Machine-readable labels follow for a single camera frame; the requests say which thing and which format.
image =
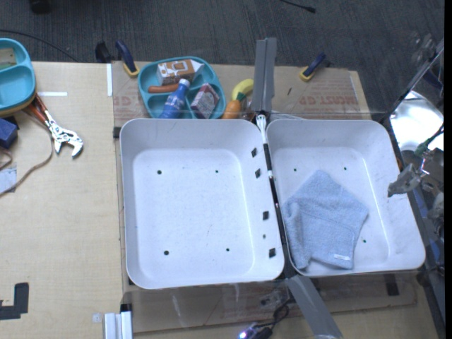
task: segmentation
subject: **folded towel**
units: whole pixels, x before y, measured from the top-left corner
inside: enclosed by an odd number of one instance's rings
[[[287,240],[298,269],[311,258],[351,269],[368,209],[323,171],[315,171],[281,206]]]

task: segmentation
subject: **gray carpet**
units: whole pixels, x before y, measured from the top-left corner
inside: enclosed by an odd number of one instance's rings
[[[78,61],[95,62],[122,39],[135,60],[195,55],[212,64],[254,65],[256,40],[278,39],[277,65],[305,66],[325,52],[332,66],[359,72],[369,107],[384,112],[414,76],[412,35],[444,37],[445,0],[50,0],[37,16],[28,0],[0,0],[0,29],[47,40]],[[22,42],[36,61],[71,61],[39,40]]]

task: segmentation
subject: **teal plate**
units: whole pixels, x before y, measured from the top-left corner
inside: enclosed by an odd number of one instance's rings
[[[179,58],[171,58],[164,59],[159,61],[154,61],[153,63],[149,63],[145,65],[139,75],[138,75],[138,88],[140,90],[141,97],[143,98],[144,105],[148,110],[149,115],[152,118],[157,118],[160,116],[160,113],[163,111],[163,107],[165,102],[167,101],[168,95],[171,93],[148,93],[148,87],[150,85],[160,85],[157,79],[157,65],[160,63],[165,63],[167,61],[174,60],[182,60],[182,59],[193,59],[199,63],[204,64],[204,68],[201,71],[195,80],[191,83],[189,91],[186,95],[186,104],[184,111],[181,113],[180,118],[186,119],[197,119],[198,117],[194,114],[194,112],[190,109],[190,104],[193,102],[196,93],[199,91],[199,88],[204,83],[209,83],[215,92],[220,97],[215,109],[213,110],[209,119],[217,119],[220,118],[225,111],[226,108],[226,99],[225,92],[218,80],[217,75],[215,74],[212,67],[207,63],[207,61],[202,60],[196,56],[181,56]]]
[[[0,69],[0,117],[25,108],[35,96],[36,78],[30,56],[24,46],[12,39],[0,38],[0,49],[12,49],[14,65]]]

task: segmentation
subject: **table surface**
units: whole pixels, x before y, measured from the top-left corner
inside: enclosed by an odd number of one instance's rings
[[[104,313],[123,295],[113,99],[105,64],[34,62],[37,91],[52,116],[85,146],[76,159],[63,146],[13,194],[0,198],[0,300],[13,304],[16,283],[29,283],[28,313],[0,321],[0,338],[101,338]],[[24,113],[13,144],[18,178],[44,160],[49,135]],[[334,314],[345,338],[437,338],[423,289],[412,281],[411,305]],[[140,333],[137,338],[236,338],[243,325]],[[310,338],[307,322],[289,318],[272,338]]]

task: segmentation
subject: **white tray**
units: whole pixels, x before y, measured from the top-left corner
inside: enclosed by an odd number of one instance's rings
[[[134,119],[122,128],[120,142],[126,266],[135,284],[160,289],[281,274],[285,260],[255,125]],[[387,197],[398,167],[381,125],[281,119],[269,124],[268,142],[281,203],[313,171],[324,170],[369,209],[352,270],[312,262],[303,274],[422,265],[425,250],[407,196]]]

